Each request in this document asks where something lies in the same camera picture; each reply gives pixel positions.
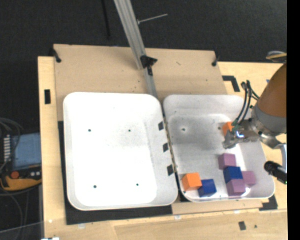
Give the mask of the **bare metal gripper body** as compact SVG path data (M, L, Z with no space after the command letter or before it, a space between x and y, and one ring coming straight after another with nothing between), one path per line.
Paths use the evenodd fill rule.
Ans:
M235 144L258 141L266 127L257 119L248 119L233 123L233 141Z

